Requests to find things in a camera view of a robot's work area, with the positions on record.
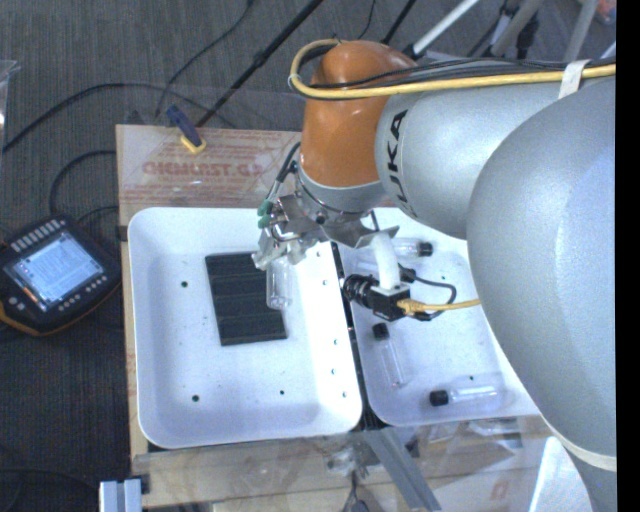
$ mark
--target metal bar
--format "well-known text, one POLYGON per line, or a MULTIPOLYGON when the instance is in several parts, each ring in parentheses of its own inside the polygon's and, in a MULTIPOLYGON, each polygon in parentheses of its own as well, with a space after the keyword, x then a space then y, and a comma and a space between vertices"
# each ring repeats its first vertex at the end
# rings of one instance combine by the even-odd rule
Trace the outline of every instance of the metal bar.
POLYGON ((569 46, 567 46, 567 51, 564 54, 565 62, 572 62, 578 58, 597 7, 598 0, 583 0, 578 20, 569 40, 569 46))
POLYGON ((267 46, 267 48, 259 53, 254 59, 251 66, 249 66, 242 75, 227 89, 227 91, 216 101, 215 105, 205 113, 202 118, 196 123, 197 127, 204 126, 215 114, 220 110, 227 101, 240 89, 244 83, 253 76, 253 74, 260 69, 271 57, 271 55, 284 43, 291 34, 306 20, 317 7, 320 6, 322 0, 311 0, 305 7, 298 13, 298 15, 291 20, 291 22, 275 37, 273 41, 267 46))
POLYGON ((529 20, 533 18, 535 13, 538 12, 543 1, 544 0, 526 0, 520 6, 511 23, 507 25, 495 44, 490 47, 491 55, 495 55, 496 57, 504 55, 507 48, 515 44, 518 34, 520 34, 526 24, 529 23, 529 20))
POLYGON ((458 21, 469 9, 471 9, 480 0, 464 0, 455 7, 449 14, 440 20, 435 27, 422 36, 418 41, 413 43, 413 52, 420 55, 431 43, 433 43, 443 32, 451 25, 458 21))
POLYGON ((142 484, 138 478, 100 482, 100 512, 142 512, 142 484))
POLYGON ((393 428, 366 430, 364 439, 393 478, 407 506, 429 512, 442 510, 440 503, 425 482, 420 469, 400 442, 393 428))
POLYGON ((405 4, 404 8, 398 15, 398 18, 389 29, 389 32, 387 32, 387 35, 380 40, 382 44, 387 44, 387 45, 389 44, 389 41, 391 41, 391 38, 395 35, 396 31, 398 30, 398 28, 400 27, 404 19, 407 17, 407 14, 409 14, 409 11, 411 10, 411 8, 413 7, 413 4, 415 3, 416 3, 416 0, 409 0, 405 4))
POLYGON ((605 50, 605 52, 600 57, 601 59, 608 59, 609 57, 613 57, 616 54, 616 42, 614 41, 609 48, 605 50))

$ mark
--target cable tie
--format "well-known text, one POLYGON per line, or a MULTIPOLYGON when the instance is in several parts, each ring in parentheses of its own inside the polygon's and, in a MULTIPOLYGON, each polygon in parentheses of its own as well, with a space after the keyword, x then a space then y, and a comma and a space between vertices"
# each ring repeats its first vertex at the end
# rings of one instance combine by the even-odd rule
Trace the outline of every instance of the cable tie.
POLYGON ((564 70, 564 74, 562 75, 558 99, 564 98, 565 96, 576 92, 580 88, 582 72, 589 62, 591 62, 591 59, 576 60, 567 65, 564 70))
POLYGON ((295 87, 291 83, 291 80, 293 80, 294 78, 297 78, 302 82, 302 77, 298 73, 291 73, 289 75, 289 78, 287 78, 287 85, 289 86, 289 89, 295 89, 295 87))

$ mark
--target transparent plastic bag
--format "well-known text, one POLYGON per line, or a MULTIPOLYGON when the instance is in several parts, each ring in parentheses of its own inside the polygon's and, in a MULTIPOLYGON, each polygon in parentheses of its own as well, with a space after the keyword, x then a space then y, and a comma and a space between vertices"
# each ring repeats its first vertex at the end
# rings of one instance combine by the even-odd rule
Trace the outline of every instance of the transparent plastic bag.
POLYGON ((7 96, 9 94, 9 77, 16 70, 16 62, 0 60, 0 177, 2 176, 2 149, 5 144, 4 126, 6 123, 7 96))

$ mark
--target white tray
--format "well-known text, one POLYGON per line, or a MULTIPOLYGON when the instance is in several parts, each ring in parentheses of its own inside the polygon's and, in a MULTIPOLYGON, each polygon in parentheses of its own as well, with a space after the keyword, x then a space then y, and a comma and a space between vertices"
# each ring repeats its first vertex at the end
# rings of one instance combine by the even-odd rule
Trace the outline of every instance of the white tray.
MULTIPOLYGON (((412 262, 418 276, 456 286, 456 302, 475 299, 467 244, 404 215, 397 208, 380 208, 376 217, 381 229, 400 226, 396 238, 429 241, 433 255, 412 262)), ((346 275, 376 275, 360 251, 340 247, 346 275)), ((427 303, 444 303, 449 290, 415 282, 411 297, 427 303)), ((448 311, 429 322, 404 318, 389 323, 391 343, 405 376, 405 384, 392 387, 386 378, 380 344, 373 325, 383 322, 371 311, 354 304, 353 318, 365 387, 371 408, 384 422, 394 426, 429 425, 496 417, 539 414, 504 352, 498 345, 481 307, 448 311), (499 391, 482 396, 486 386, 499 391), (481 395, 457 403, 434 407, 429 393, 438 389, 476 391, 481 395)))
POLYGON ((329 244, 295 267, 287 339, 220 345, 204 258, 255 251, 257 220, 253 209, 213 208, 150 208, 131 220, 138 416, 155 445, 331 435, 360 419, 329 244))

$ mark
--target black cap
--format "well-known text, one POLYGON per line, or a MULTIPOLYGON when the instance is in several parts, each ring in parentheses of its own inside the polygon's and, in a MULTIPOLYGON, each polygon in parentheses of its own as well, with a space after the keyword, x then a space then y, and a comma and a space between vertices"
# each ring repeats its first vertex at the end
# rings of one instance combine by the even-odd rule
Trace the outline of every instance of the black cap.
POLYGON ((431 256, 433 254, 433 244, 431 242, 420 242, 418 245, 418 256, 431 256))
POLYGON ((389 339, 389 328, 387 327, 387 324, 385 324, 384 322, 375 324, 373 326, 373 336, 377 340, 389 339))
POLYGON ((436 389, 429 393, 429 402, 431 402, 431 405, 434 407, 447 405, 449 403, 449 393, 444 389, 436 389))

